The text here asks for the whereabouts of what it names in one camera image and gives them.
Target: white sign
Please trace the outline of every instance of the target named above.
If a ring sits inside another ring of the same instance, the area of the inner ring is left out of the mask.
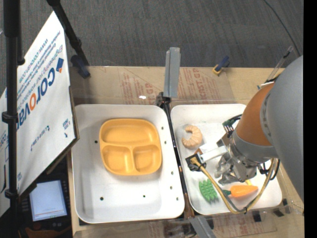
[[[17,186],[21,195],[75,139],[65,34],[52,12],[17,71]],[[7,111],[6,90],[0,114]],[[0,216],[9,208],[8,129],[0,121]]]

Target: orange carrot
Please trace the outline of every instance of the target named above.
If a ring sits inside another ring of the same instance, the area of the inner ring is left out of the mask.
[[[233,185],[230,188],[233,197],[244,196],[256,190],[258,190],[258,187],[253,185]]]

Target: gray carpet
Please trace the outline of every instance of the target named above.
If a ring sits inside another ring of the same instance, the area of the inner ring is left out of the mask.
[[[0,29],[3,29],[0,0]],[[179,47],[181,66],[275,67],[303,54],[304,0],[61,0],[90,65],[165,66]],[[23,51],[52,8],[21,0]],[[69,64],[75,51],[67,40]],[[0,93],[5,89],[5,36],[0,34]]]

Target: monitor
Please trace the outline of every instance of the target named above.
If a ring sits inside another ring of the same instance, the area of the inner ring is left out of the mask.
[[[60,180],[37,183],[30,193],[33,221],[46,220],[67,215]]]

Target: orange plate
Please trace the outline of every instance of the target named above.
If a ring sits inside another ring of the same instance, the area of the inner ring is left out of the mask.
[[[100,128],[99,142],[104,166],[113,174],[147,175],[161,166],[159,134],[147,120],[107,120]]]

